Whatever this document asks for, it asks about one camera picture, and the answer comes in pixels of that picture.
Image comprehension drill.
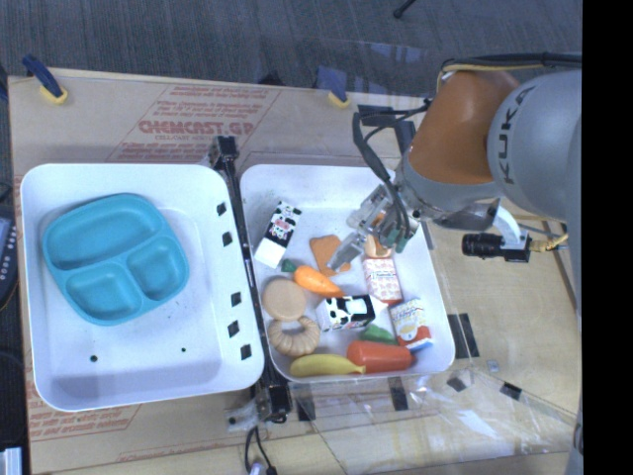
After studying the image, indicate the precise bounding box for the brown cardboard board red print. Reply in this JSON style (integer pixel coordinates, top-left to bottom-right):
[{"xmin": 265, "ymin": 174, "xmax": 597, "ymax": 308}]
[{"xmin": 7, "ymin": 66, "xmax": 436, "ymax": 464}]

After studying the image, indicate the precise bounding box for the black block with thin wires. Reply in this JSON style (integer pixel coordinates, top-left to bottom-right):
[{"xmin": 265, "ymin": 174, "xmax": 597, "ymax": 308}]
[
  {"xmin": 207, "ymin": 135, "xmax": 241, "ymax": 168},
  {"xmin": 250, "ymin": 382, "xmax": 294, "ymax": 423}
]

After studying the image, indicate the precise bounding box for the round tan biscuit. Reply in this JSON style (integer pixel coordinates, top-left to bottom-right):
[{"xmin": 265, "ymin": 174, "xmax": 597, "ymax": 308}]
[{"xmin": 261, "ymin": 277, "xmax": 309, "ymax": 322}]

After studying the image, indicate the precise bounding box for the tall cow print carton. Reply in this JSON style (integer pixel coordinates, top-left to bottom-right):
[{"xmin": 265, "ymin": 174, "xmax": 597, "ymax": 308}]
[{"xmin": 253, "ymin": 200, "xmax": 303, "ymax": 270}]

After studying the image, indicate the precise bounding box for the small orange carrot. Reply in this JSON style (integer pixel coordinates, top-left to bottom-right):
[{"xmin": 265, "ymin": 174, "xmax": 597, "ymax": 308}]
[{"xmin": 280, "ymin": 258, "xmax": 345, "ymax": 299}]

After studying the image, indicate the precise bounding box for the green toy vegetable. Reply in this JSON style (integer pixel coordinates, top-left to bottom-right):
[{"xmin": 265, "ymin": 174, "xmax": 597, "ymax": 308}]
[{"xmin": 358, "ymin": 324, "xmax": 398, "ymax": 346}]

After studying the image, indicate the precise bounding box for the blue divided plate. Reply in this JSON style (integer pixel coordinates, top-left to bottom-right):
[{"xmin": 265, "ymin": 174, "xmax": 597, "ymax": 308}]
[{"xmin": 41, "ymin": 192, "xmax": 191, "ymax": 327}]

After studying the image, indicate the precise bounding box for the tan bread roll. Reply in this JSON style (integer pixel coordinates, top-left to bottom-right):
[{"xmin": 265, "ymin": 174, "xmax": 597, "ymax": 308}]
[{"xmin": 363, "ymin": 235, "xmax": 395, "ymax": 259}]

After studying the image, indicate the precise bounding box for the white yellow and red carton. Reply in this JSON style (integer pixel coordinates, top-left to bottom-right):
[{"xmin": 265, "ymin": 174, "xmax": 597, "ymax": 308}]
[{"xmin": 389, "ymin": 298, "xmax": 434, "ymax": 352}]

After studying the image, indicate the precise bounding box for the yellow banana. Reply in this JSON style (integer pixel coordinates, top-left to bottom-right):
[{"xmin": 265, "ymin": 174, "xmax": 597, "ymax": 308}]
[{"xmin": 289, "ymin": 353, "xmax": 367, "ymax": 379}]

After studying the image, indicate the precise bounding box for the pink and white carton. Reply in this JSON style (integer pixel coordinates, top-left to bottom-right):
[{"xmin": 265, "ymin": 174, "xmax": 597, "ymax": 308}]
[{"xmin": 361, "ymin": 256, "xmax": 405, "ymax": 306}]

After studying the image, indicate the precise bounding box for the thin black and white rod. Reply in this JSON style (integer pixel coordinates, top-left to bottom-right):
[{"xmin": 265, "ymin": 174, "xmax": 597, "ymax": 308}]
[{"xmin": 223, "ymin": 159, "xmax": 272, "ymax": 390}]

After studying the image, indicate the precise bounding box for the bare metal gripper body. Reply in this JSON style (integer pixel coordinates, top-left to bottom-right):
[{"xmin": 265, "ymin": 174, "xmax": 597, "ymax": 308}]
[{"xmin": 345, "ymin": 184, "xmax": 404, "ymax": 240}]

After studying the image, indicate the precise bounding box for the tan doughnut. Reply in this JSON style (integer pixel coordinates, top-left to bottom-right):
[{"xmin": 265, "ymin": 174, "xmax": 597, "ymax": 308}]
[{"xmin": 267, "ymin": 315, "xmax": 321, "ymax": 357}]

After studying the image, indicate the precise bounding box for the short cow print carton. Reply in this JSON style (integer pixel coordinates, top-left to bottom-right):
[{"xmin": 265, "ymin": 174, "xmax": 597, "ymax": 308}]
[{"xmin": 315, "ymin": 294, "xmax": 390, "ymax": 333}]

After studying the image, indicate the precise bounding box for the white plastic tray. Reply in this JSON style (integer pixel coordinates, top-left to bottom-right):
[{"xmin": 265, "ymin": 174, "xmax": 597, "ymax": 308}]
[
  {"xmin": 19, "ymin": 162, "xmax": 266, "ymax": 413},
  {"xmin": 238, "ymin": 163, "xmax": 456, "ymax": 384}
]

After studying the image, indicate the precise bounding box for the orange toast slice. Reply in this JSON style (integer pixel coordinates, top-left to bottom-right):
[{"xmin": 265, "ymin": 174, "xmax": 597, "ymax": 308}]
[{"xmin": 310, "ymin": 234, "xmax": 353, "ymax": 277}]

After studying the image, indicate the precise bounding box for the black cylinder on white bracket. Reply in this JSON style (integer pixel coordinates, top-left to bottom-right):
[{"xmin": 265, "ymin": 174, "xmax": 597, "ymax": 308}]
[{"xmin": 461, "ymin": 205, "xmax": 533, "ymax": 264}]

